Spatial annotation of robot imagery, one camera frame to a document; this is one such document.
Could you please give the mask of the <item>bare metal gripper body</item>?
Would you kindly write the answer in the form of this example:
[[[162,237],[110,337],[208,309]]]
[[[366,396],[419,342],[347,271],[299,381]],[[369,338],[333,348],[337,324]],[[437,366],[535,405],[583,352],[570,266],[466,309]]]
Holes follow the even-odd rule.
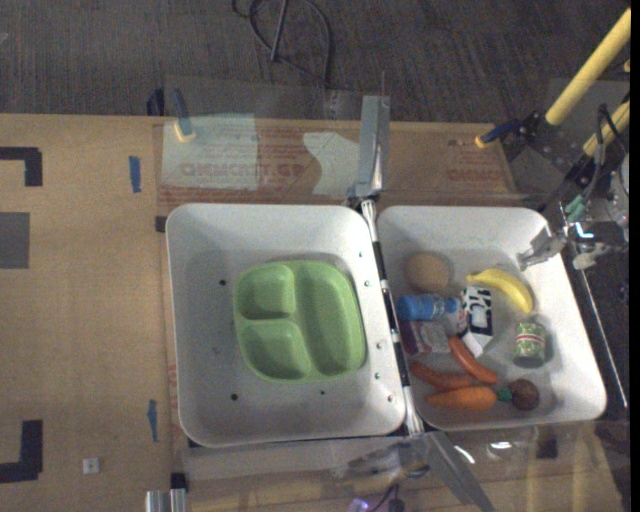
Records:
[[[580,253],[624,251],[629,243],[629,197],[613,185],[576,195],[563,207],[569,240]]]

